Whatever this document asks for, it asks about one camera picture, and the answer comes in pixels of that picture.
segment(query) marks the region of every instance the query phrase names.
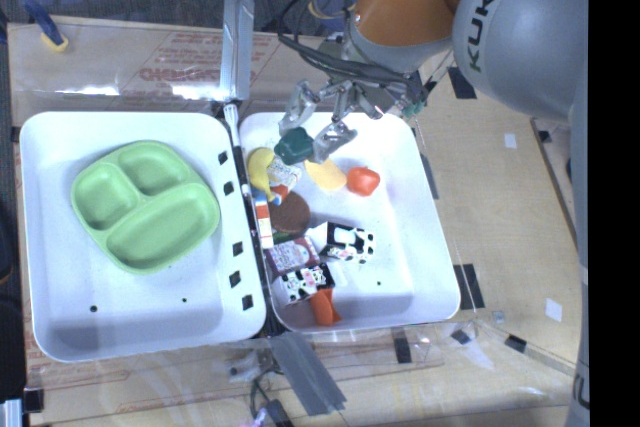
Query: red tomato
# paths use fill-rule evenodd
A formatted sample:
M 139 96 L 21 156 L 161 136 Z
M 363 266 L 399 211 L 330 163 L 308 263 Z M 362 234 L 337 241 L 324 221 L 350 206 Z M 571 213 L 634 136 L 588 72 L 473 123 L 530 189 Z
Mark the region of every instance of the red tomato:
M 368 167 L 352 167 L 347 173 L 347 188 L 360 196 L 370 196 L 380 184 L 380 175 Z

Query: green divided dish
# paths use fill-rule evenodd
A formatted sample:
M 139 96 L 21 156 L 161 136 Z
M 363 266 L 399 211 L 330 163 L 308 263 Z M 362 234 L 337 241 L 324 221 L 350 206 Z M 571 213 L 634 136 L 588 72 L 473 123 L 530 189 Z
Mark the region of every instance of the green divided dish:
M 170 146 L 139 141 L 81 171 L 71 188 L 80 222 L 122 269 L 149 274 L 213 234 L 220 205 Z

